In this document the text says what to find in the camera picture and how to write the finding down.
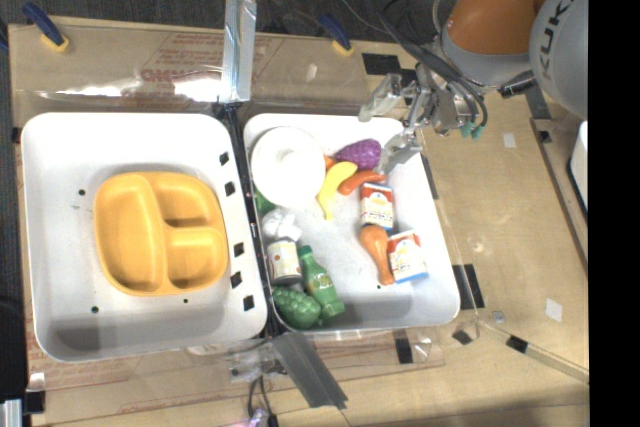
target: toy banana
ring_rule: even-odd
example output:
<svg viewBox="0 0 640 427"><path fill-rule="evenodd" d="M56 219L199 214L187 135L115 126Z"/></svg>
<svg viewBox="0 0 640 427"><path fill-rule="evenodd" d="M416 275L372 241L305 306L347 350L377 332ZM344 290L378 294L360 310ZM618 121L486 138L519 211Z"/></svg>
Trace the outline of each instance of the toy banana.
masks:
<svg viewBox="0 0 640 427"><path fill-rule="evenodd" d="M324 218L329 221L333 219L333 206L338 187L358 170L358 165L353 162L338 162L331 166L324 177L322 188L316 197L318 203L324 210Z"/></svg>

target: toy soda bottle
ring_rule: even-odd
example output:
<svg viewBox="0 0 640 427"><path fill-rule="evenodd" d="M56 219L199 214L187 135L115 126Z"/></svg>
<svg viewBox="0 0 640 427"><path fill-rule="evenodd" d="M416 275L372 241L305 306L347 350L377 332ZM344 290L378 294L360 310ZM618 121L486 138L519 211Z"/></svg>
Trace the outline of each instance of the toy soda bottle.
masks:
<svg viewBox="0 0 640 427"><path fill-rule="evenodd" d="M302 282L309 295L322 306L322 319L329 320L343 313L344 303L338 299L336 287L327 270L314 260L311 246L298 249L298 258L302 267Z"/></svg>

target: white bowl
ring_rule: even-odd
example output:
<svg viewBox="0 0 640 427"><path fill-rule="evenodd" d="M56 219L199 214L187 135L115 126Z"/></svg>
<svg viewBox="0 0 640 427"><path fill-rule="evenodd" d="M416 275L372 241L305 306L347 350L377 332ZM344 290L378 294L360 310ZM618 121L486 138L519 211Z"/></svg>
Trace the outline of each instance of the white bowl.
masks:
<svg viewBox="0 0 640 427"><path fill-rule="evenodd" d="M272 128L251 152L253 181L272 203L296 208L315 200L325 177L324 153L307 132Z"/></svg>

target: wooden surface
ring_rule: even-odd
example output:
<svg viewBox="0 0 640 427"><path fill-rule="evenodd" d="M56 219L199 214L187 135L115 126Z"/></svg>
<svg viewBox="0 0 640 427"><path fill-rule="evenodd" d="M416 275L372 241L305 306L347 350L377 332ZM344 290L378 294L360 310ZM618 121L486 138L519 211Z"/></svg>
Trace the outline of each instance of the wooden surface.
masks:
<svg viewBox="0 0 640 427"><path fill-rule="evenodd" d="M358 86L364 83L373 90L382 79L364 73L362 52L391 53L403 68L413 67L396 45L354 45L356 54L349 59ZM305 52L304 39L296 48ZM524 97L488 95L487 105L491 119L479 140L463 139L459 133L443 138L429 128L420 138L433 172L452 264L473 266L483 305L433 328L441 364L376 369L368 362L370 372L365 372L347 358L346 366L333 370L348 396L343 411L310 409L287 383L288 377L268 379L268 398L280 425L586 425L588 279L576 228L566 215L557 180L550 174L555 168L548 166L538 144ZM469 343L460 342L460 332L469 335ZM525 349L514 350L509 346L513 340ZM208 385L199 379L212 379L210 372L189 372L185 376L192 379L190 388ZM160 394L162 383L162 393L170 393L172 384L180 382L174 374L167 381L161 370L150 372L136 386L153 395ZM220 375L222 382L228 378ZM230 398L221 384L218 400L97 418L78 411L89 403L100 409L101 403L116 400L117 384L54 390L47 395L49 413L34 417L34 425L242 425L247 396L234 386L236 396ZM256 395L254 406L260 404Z"/></svg>

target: white plate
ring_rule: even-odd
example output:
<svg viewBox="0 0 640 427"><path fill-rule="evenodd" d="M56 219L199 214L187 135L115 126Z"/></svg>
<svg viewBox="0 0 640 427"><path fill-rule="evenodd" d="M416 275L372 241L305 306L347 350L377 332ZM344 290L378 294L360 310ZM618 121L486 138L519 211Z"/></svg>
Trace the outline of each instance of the white plate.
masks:
<svg viewBox="0 0 640 427"><path fill-rule="evenodd" d="M35 334L51 357L83 361L235 342L262 330L266 299L231 139L220 122L202 114L41 114L24 127L22 156ZM230 255L216 284L140 297L108 281L93 202L106 179L129 171L186 173L213 189ZM241 278L235 287L232 275Z"/></svg>
<svg viewBox="0 0 640 427"><path fill-rule="evenodd" d="M272 128L251 152L253 180L269 201L295 208L317 196L325 176L322 148L304 130Z"/></svg>
<svg viewBox="0 0 640 427"><path fill-rule="evenodd" d="M373 138L384 145L402 130L390 118L361 123L357 117L259 114L244 128L247 152L273 127L303 129L320 145L325 155L356 141ZM346 312L316 332L400 329L431 326L451 321L460 308L460 293L440 226L427 175L419 154L390 173L394 193L394 232L413 229L425 251L429 275L391 286L378 284L378 271L371 256L360 245L358 193L336 196L334 219L326 221L317 201L292 209L302 236L298 247L309 244L318 263L329 271ZM262 237L263 246L270 240Z"/></svg>

